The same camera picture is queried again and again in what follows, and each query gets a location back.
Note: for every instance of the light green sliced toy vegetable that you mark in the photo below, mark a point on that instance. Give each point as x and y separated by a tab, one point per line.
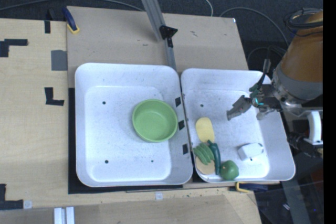
204	152

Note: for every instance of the green toy bell pepper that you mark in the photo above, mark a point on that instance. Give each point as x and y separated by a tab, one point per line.
229	170

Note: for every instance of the yellow oval toy food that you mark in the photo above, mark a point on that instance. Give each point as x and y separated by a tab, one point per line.
204	128

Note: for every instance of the white plastic tray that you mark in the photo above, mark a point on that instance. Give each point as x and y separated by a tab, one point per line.
231	128
113	139

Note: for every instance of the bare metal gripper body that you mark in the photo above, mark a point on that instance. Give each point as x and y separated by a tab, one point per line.
273	101

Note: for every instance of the black cylinder on white bracket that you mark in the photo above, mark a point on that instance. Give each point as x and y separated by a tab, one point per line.
313	128

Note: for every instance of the green bowl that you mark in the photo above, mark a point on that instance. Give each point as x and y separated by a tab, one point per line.
155	122

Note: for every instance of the brown cardboard board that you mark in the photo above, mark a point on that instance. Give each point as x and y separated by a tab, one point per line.
118	36

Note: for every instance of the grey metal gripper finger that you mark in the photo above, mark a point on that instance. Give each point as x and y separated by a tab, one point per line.
237	108
263	114

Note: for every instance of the white rectangular box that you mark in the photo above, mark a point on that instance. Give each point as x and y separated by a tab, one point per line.
249	151

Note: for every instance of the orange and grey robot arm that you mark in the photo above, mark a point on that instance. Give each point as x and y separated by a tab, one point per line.
302	63

